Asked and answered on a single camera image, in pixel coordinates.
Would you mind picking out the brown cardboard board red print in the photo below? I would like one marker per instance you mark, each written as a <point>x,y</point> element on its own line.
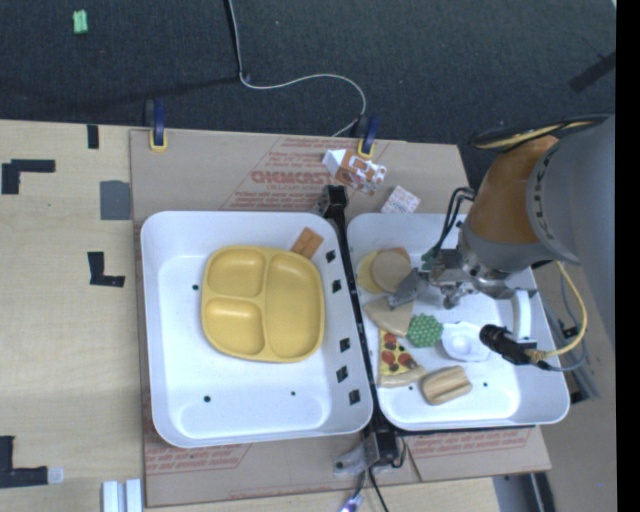
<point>210,170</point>

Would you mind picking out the tan round bread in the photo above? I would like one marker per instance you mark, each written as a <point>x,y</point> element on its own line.
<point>391,267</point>

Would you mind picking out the tan hot dog bun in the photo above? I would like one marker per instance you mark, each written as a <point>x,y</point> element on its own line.
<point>445,385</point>

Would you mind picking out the tan triangular bread slice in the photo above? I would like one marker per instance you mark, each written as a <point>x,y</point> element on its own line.
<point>392,317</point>

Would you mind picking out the yellow round biscuit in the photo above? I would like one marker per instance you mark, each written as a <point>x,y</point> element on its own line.
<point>365,275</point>

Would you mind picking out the orange and white carton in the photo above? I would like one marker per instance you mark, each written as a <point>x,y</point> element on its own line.
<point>356,171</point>

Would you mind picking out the white plastic tray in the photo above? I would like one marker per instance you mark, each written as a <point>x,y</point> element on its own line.
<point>500,400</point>
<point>250,405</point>

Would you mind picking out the black cylinder on white bracket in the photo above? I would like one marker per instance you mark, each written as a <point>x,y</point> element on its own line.
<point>502,342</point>

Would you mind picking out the white fried egg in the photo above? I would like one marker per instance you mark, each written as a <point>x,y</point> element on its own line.
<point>462,342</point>

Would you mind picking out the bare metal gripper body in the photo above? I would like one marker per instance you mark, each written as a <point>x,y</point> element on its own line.
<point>450,270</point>

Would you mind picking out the orange rectangular biscuit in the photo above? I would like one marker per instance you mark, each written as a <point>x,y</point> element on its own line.
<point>308,242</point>

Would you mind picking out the pizza slice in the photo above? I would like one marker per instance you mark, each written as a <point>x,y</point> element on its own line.
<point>395,362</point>

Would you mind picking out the white and red packet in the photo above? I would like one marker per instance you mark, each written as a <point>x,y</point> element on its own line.
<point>400,201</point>

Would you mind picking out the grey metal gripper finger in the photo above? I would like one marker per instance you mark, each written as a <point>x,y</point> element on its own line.
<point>406,291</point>
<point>454,297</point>

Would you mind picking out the yellow divided plate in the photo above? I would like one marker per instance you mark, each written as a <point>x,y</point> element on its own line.
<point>290,305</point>

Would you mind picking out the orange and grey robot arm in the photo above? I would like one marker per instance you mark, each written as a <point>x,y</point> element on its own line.
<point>545,200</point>

